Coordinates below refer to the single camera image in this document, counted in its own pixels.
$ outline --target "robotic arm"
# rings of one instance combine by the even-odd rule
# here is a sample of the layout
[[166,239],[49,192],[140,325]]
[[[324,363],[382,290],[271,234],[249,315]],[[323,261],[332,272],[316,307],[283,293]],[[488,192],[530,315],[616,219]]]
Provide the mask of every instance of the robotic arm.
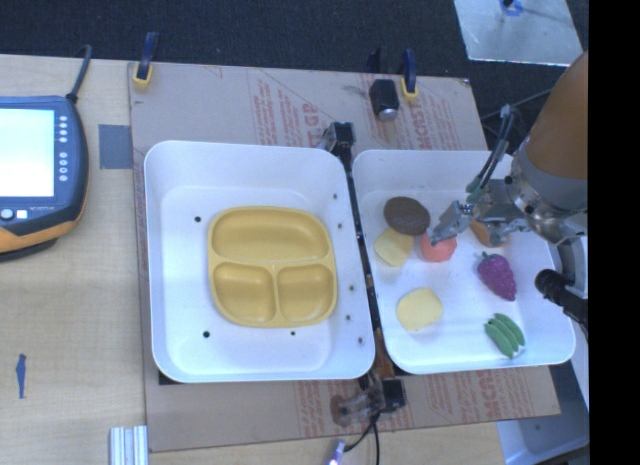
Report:
[[497,246],[511,232],[533,231],[558,248],[561,273],[544,271],[536,287],[586,329],[586,257],[580,250],[587,236],[588,51],[563,73],[549,94],[529,135],[513,155],[504,179],[491,179],[504,156],[513,118],[503,108],[503,126],[495,150],[467,187],[465,202],[454,201],[429,233],[432,244],[481,225],[487,242]]

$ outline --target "brown toy patty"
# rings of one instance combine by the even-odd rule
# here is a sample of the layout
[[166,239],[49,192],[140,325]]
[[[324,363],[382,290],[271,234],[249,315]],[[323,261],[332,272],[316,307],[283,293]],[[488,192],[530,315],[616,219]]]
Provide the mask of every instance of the brown toy patty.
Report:
[[420,202],[409,197],[394,197],[384,204],[384,219],[402,234],[419,236],[426,232],[431,215]]

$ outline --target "brown cylinder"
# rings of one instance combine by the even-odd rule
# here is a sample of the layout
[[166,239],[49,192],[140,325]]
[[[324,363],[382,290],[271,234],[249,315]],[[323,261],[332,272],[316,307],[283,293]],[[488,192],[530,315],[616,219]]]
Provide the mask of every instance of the brown cylinder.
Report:
[[588,77],[585,51],[562,74],[531,128],[527,156],[548,174],[587,179]]

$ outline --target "black floor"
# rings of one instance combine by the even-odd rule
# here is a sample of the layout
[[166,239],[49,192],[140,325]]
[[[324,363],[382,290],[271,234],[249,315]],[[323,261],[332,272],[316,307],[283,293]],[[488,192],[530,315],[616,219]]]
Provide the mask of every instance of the black floor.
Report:
[[[566,1],[588,49],[589,0]],[[364,71],[379,46],[398,66],[410,48],[419,75],[468,78],[481,116],[550,89],[564,71],[469,60],[453,0],[0,0],[0,54],[73,56],[89,43],[94,58],[136,60],[148,31],[168,62]],[[543,102],[520,107],[523,132]],[[484,123],[491,145],[499,119]]]

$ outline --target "cardboard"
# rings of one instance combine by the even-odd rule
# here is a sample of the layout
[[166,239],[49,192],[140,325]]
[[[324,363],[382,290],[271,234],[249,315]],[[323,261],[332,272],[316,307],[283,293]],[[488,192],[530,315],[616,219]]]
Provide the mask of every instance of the cardboard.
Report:
[[[147,87],[128,68],[149,449],[152,452],[359,434],[331,415],[357,380],[176,384],[151,353],[143,162],[169,139],[317,146],[332,122],[351,122],[354,156],[367,149],[485,150],[468,82],[419,77],[418,97],[380,122],[362,73],[156,64]],[[548,367],[401,376],[407,405],[381,418],[380,431],[471,424],[559,413]]]

